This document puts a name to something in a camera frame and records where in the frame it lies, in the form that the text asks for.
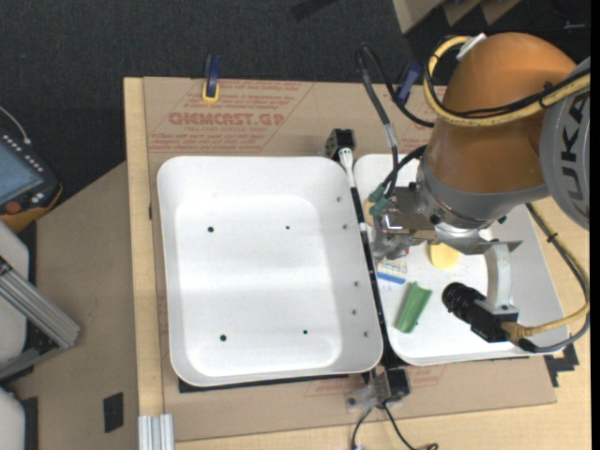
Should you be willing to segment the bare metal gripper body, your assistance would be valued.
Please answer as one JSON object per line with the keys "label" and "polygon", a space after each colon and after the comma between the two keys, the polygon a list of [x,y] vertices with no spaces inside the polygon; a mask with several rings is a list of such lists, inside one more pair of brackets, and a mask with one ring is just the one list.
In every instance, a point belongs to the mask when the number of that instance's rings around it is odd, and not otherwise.
{"label": "bare metal gripper body", "polygon": [[489,220],[474,220],[458,214],[420,187],[396,187],[391,202],[380,214],[380,239],[409,235],[412,247],[424,242],[446,244],[462,254],[483,254],[498,244],[481,231]]}

